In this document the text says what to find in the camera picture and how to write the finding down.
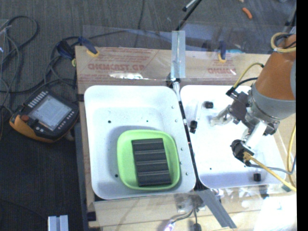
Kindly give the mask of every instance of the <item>black pole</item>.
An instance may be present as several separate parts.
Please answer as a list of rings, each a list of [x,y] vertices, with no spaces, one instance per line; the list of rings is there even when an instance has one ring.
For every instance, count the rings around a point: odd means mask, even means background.
[[[193,13],[193,11],[195,10],[195,8],[197,8],[197,6],[199,5],[199,3],[202,0],[197,0],[197,2],[194,4],[194,6],[192,7],[191,10],[189,10],[189,12],[187,13],[187,15],[184,17],[184,19],[181,21],[181,23],[179,24],[179,26],[175,29],[175,31],[179,31],[180,28],[183,26],[183,24],[187,21],[187,19],[189,18],[189,16],[191,16],[191,14]]]

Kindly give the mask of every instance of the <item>green tray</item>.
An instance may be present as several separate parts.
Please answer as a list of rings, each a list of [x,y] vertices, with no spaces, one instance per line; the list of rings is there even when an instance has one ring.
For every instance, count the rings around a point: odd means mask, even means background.
[[[164,142],[167,163],[171,177],[171,184],[163,186],[140,187],[138,186],[137,181],[137,173],[131,141],[159,138],[162,138]],[[120,178],[126,186],[132,189],[148,191],[166,190],[174,187],[180,179],[178,150],[173,138],[165,132],[147,129],[125,131],[118,138],[116,153]]]

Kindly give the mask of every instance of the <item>dark gray floor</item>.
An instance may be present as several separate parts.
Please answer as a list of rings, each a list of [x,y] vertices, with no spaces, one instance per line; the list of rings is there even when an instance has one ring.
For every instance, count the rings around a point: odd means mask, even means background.
[[[190,1],[144,0],[140,28],[175,30],[187,14],[181,9]],[[245,0],[243,4],[235,0],[202,0],[188,22],[281,27],[293,13],[295,3],[296,0]],[[137,29],[141,7],[142,0],[0,0],[0,19],[27,17],[16,18],[9,28],[17,45],[35,32],[35,23],[29,18],[39,25],[34,39],[20,49],[22,64],[12,91],[27,90],[42,81],[52,49],[61,39],[80,36],[84,26],[89,25]],[[248,20],[242,7],[251,11],[252,20]],[[0,77],[7,83],[17,68],[16,57],[10,56],[2,66]],[[75,69],[69,61],[57,64],[61,77],[74,78]],[[58,83],[52,89],[70,101],[76,99],[72,87]],[[5,106],[15,110],[30,93],[12,93]],[[0,103],[4,97],[5,92],[1,92]],[[70,231],[82,230],[75,143],[66,139],[54,144],[33,141],[10,129],[7,116],[4,120],[0,141],[0,230],[44,231],[48,216],[53,215],[68,215]]]

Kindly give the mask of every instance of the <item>white tray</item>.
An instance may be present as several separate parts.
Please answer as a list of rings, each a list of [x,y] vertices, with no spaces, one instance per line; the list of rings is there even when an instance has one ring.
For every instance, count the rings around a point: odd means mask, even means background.
[[[196,119],[196,107],[199,102],[214,103],[213,109],[202,107],[197,130],[194,134],[190,133],[200,181],[206,187],[213,189],[279,183],[279,180],[265,170],[246,167],[233,156],[230,145],[235,139],[241,139],[246,130],[244,124],[240,122],[236,125],[231,121],[226,125],[210,126],[210,119],[233,102],[233,99],[225,94],[230,87],[188,85],[180,91],[188,125]],[[247,86],[239,86],[237,91],[247,93],[249,89]],[[269,167],[284,169],[273,136],[263,136],[255,149],[257,153],[254,158],[258,161]],[[261,173],[260,182],[253,181],[255,172]],[[275,173],[283,179],[286,176],[280,171],[275,171]]]
[[[187,193],[196,182],[187,137],[175,92],[164,86],[92,86],[84,94],[92,188],[102,199],[162,193]],[[127,187],[118,176],[116,143],[126,130],[154,129],[175,140],[181,176],[165,191]]]

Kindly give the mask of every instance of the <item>yellow cable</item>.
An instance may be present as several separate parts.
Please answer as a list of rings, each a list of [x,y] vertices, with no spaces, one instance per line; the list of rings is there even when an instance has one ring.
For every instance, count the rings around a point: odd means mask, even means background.
[[[284,179],[282,179],[279,175],[277,175],[275,172],[273,172],[272,170],[270,170],[268,167],[266,167],[264,164],[262,164],[261,162],[259,162],[258,160],[256,160],[255,158],[252,157],[251,154],[249,154],[248,152],[244,152],[244,159],[249,161],[252,160],[255,163],[257,163],[260,167],[262,167],[263,169],[265,169],[267,172],[269,172],[272,176],[274,176],[275,178],[277,178],[278,180],[280,180],[284,185],[286,185],[288,188],[290,188],[291,190],[293,190],[294,192],[296,192],[296,187],[292,186],[290,183],[286,182]]]
[[[249,65],[249,66],[245,69],[245,71],[241,74],[241,76],[239,77],[239,79],[235,82],[235,84],[233,85],[234,88],[237,87],[238,83],[240,83],[240,81],[242,80],[242,78],[244,77],[244,75],[247,73],[247,71],[248,71],[251,67],[253,67],[253,66],[255,66],[255,65],[260,65],[261,67],[264,67],[264,65],[261,64],[261,63],[253,63],[253,64]]]
[[[274,51],[276,52],[279,52],[279,53],[287,53],[287,52],[293,52],[293,51],[296,51],[296,46],[292,47],[292,48],[288,48],[288,49],[282,49],[280,47],[277,47],[274,43],[275,39],[280,36],[280,35],[283,35],[283,34],[286,34],[286,33],[275,33],[271,39],[270,39],[270,45],[271,47],[273,48]]]
[[[291,134],[291,138],[290,138],[290,141],[289,141],[289,149],[288,149],[288,155],[287,155],[287,169],[288,169],[288,171],[292,170],[291,169],[291,150],[292,150],[292,144],[293,144],[295,133],[296,133],[296,123],[294,124],[293,131],[292,131],[292,134]],[[292,180],[291,175],[289,175],[289,180],[290,180],[291,184],[295,187],[295,184]]]

